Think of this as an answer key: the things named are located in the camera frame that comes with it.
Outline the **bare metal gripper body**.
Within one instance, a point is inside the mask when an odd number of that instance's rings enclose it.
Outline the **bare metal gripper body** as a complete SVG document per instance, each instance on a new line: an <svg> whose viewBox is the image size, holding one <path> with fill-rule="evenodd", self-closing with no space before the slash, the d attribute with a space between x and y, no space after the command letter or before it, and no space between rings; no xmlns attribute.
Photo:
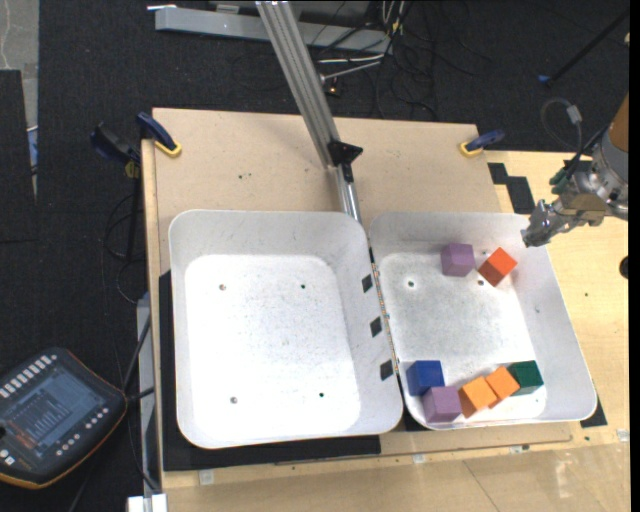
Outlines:
<svg viewBox="0 0 640 512"><path fill-rule="evenodd" d="M599 226L605 217L627 221L628 182L596 167L558 172L558 218L562 227Z"/></svg>

